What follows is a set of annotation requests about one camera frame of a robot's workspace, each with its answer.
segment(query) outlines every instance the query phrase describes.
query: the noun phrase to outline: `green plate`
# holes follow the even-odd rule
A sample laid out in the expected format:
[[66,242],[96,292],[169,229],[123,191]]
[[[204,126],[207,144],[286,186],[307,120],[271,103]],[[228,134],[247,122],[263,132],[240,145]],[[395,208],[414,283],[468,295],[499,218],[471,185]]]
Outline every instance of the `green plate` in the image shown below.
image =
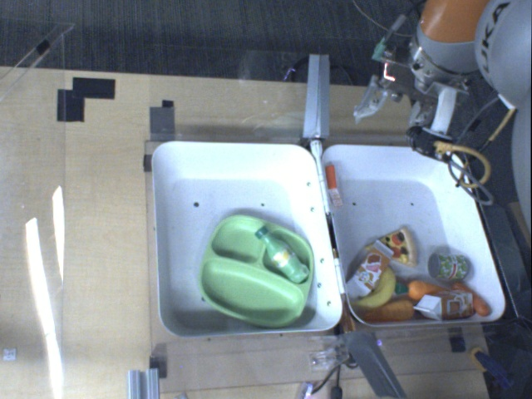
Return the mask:
[[[302,283],[292,283],[265,263],[266,248],[255,232],[266,225],[287,243],[309,269]],[[205,251],[199,287],[220,312],[264,328],[286,327],[298,319],[313,280],[313,251],[308,242],[277,224],[234,215],[214,230]]]

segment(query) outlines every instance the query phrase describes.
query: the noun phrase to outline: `metal bracket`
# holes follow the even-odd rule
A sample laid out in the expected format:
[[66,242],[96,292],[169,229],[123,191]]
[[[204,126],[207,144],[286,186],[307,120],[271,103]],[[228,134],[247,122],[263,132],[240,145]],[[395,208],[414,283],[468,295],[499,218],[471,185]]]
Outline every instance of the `metal bracket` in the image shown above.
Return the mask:
[[377,346],[377,341],[369,332],[348,332],[343,334],[347,350],[357,362],[373,391],[378,397],[405,398],[386,358]]
[[467,91],[437,82],[431,84],[428,94],[436,94],[438,96],[436,114],[434,115],[431,130],[446,135],[455,113],[456,105],[468,97],[469,94]]
[[388,90],[380,86],[377,76],[372,76],[361,102],[355,106],[353,116],[358,124],[362,118],[372,116],[379,112],[386,102]]
[[329,77],[328,55],[310,55],[308,59],[307,103],[303,124],[303,139],[326,139],[329,136]]
[[159,399],[159,370],[157,368],[127,373],[128,399]]
[[175,140],[175,108],[173,101],[150,108],[150,139],[165,142]]

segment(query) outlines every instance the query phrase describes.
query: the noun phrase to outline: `cable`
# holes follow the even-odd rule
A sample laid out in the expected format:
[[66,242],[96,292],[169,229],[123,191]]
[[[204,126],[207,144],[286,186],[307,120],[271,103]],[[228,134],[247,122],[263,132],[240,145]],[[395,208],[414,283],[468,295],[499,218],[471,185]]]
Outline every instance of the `cable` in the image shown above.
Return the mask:
[[336,371],[336,386],[332,388],[331,390],[331,399],[342,399],[343,391],[340,387],[340,370],[342,369],[342,366],[338,367],[338,371]]
[[482,145],[479,149],[479,152],[484,152],[485,149],[493,142],[496,137],[501,133],[501,131],[506,127],[506,125],[510,122],[512,116],[514,116],[516,109],[512,108],[506,112],[505,118],[502,119],[499,126],[495,129],[493,134],[488,138],[486,142],[484,142],[484,145]]
[[[413,9],[414,11],[416,11],[416,13],[417,13],[417,15],[418,15],[418,17],[419,17],[421,14],[419,13],[418,6],[419,6],[420,4],[422,4],[424,1],[422,1],[422,2],[418,2],[418,3],[415,3],[413,0],[408,0],[408,1],[409,1],[410,4],[411,4],[411,9],[408,11],[408,14],[410,14],[410,13],[412,12],[412,9]],[[381,28],[382,30],[384,30],[384,31],[386,31],[386,32],[389,30],[389,28],[387,28],[387,27],[385,27],[384,25],[382,25],[381,23],[377,22],[375,19],[373,19],[371,16],[369,16],[366,12],[364,12],[364,11],[362,10],[362,8],[358,5],[357,0],[352,0],[352,3],[353,3],[353,5],[355,6],[355,8],[358,10],[358,12],[359,12],[361,15],[363,15],[363,16],[364,16],[369,22],[371,22],[373,25],[376,25],[377,27]],[[411,34],[403,34],[403,33],[401,33],[401,32],[395,32],[395,34],[396,34],[397,36],[399,36],[399,37],[407,37],[407,38],[412,37]]]
[[[298,72],[298,70],[303,67],[305,64],[308,64],[308,57],[302,57],[301,59],[299,59],[298,61],[296,61],[287,71],[286,73],[284,74],[284,77],[283,77],[283,81],[294,81],[294,77],[296,75],[296,73]],[[341,72],[343,72],[345,74],[345,77],[347,78],[347,80],[349,81],[349,85],[350,86],[355,86],[355,81],[352,79],[351,77],[351,74],[349,74],[349,72],[347,71],[346,67],[344,67],[343,65],[336,65],[336,64],[332,64],[331,67],[330,67],[330,70],[333,71],[333,70],[340,70]]]
[[354,363],[348,362],[348,363],[345,364],[345,366],[348,367],[349,369],[358,368],[358,364],[356,362],[354,362]]
[[[490,178],[491,176],[490,161],[485,156],[483,156],[478,150],[474,150],[473,148],[470,148],[469,146],[454,145],[452,143],[442,142],[441,140],[437,140],[436,142],[434,142],[434,146],[436,148],[437,154],[443,155],[449,152],[451,153],[451,158],[452,158],[452,154],[455,154],[456,152],[463,152],[464,154],[474,156],[477,160],[479,160],[482,163],[482,165],[484,166],[484,175],[480,178],[478,182],[467,183],[463,180],[463,177],[458,179],[458,182],[462,188],[467,188],[467,189],[478,188],[479,185],[483,185]],[[468,165],[469,163],[466,163],[464,170],[467,169]]]
[[330,378],[334,375],[334,372],[336,372],[336,371],[340,372],[340,367],[344,363],[348,363],[349,361],[351,361],[351,357],[348,357],[347,359],[344,359],[343,361],[341,361],[340,363],[337,363],[334,367],[332,367],[331,371],[329,371],[329,373],[325,376],[325,378],[323,378],[323,381],[320,382],[316,387],[313,388],[312,394],[314,395],[314,394],[318,393],[320,390],[322,390],[323,386],[325,386],[327,384],[327,382],[330,380]]
[[475,123],[475,121],[477,121],[479,119],[479,117],[482,115],[482,113],[487,110],[490,106],[494,105],[497,101],[499,100],[499,97],[495,97],[493,98],[491,101],[488,101],[488,103],[486,103],[484,106],[482,106],[477,112],[476,114],[473,115],[473,118],[470,119],[469,123],[467,123],[467,126],[465,126],[464,130],[460,133],[460,135],[458,136],[458,138],[456,139],[456,143],[457,144],[460,144],[462,142],[462,140],[464,139],[464,136],[466,136],[467,132],[469,131],[469,129],[471,128],[471,126],[473,126],[473,124]]
[[[470,172],[466,170],[465,166],[458,165],[455,161],[452,160],[452,158],[450,158],[449,162],[447,163],[447,167],[449,169],[449,173],[451,174],[451,177],[456,182],[456,186],[461,186],[460,182],[464,178],[464,176],[467,176],[468,178],[472,179],[475,183],[479,185],[479,187],[474,190],[470,190],[468,188],[461,186],[462,189],[473,200],[475,200],[477,203],[482,204],[482,205],[493,205],[494,204],[495,199],[493,198],[493,195],[488,191],[488,189],[483,184],[479,183],[479,181]],[[456,177],[454,171],[452,170],[453,168],[460,171],[461,173],[460,178]],[[480,197],[480,194],[479,194],[480,191],[484,194],[485,199],[482,199]]]

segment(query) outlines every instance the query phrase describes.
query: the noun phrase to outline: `small can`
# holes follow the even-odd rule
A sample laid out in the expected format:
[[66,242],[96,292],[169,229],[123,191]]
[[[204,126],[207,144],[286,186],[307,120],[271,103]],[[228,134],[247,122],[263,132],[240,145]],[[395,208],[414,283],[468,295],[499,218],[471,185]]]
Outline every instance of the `small can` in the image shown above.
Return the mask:
[[460,254],[433,254],[429,258],[429,274],[433,278],[460,280],[469,272],[466,257]]

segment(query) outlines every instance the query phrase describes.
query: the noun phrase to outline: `food package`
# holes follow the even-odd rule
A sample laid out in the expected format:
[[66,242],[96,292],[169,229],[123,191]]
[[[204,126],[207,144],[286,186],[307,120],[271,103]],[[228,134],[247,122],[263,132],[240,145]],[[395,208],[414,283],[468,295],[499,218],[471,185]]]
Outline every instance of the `food package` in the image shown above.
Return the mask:
[[468,318],[473,310],[473,294],[466,291],[440,291],[426,294],[414,309],[436,321]]
[[388,267],[393,252],[380,241],[375,241],[367,250],[365,259],[353,277],[347,281],[346,289],[350,299],[367,296],[377,286],[382,272]]

